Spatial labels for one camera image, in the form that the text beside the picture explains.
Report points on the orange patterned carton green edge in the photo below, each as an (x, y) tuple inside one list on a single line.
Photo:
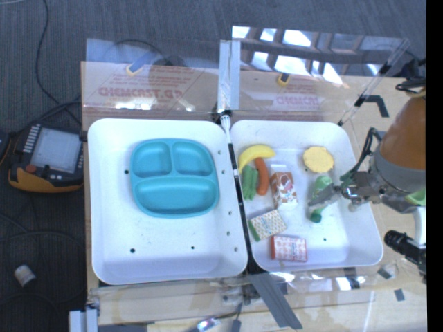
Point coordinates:
[(268, 224)]

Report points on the orange sausage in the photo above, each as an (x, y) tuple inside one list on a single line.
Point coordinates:
[(262, 178)]

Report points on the small grey can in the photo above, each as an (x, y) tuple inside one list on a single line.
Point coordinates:
[(25, 275)]

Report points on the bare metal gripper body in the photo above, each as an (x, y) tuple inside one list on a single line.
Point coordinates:
[(363, 187)]

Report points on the brown cardboard board red print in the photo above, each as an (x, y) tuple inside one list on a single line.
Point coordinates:
[(194, 92)]

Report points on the yellow banana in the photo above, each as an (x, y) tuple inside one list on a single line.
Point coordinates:
[(252, 152)]

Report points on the orange and white carton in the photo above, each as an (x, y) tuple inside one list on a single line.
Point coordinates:
[(284, 189)]

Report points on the yellow round biscuit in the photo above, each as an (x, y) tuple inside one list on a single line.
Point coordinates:
[(318, 159)]

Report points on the blue divided plate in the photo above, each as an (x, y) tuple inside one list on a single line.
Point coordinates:
[(174, 192)]

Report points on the orange patterned packet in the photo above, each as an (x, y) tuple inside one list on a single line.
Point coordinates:
[(289, 248)]

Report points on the green bean pods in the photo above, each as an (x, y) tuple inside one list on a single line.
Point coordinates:
[(248, 183)]

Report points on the white plastic tray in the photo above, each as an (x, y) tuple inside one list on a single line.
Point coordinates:
[(339, 240), (110, 202)]

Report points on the black cylinder on white bracket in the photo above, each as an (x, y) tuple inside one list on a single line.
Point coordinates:
[(408, 244)]

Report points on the green plastic bottle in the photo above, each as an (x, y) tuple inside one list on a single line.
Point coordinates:
[(321, 182)]

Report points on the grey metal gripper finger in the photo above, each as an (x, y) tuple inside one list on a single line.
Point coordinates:
[(330, 189), (320, 200)]

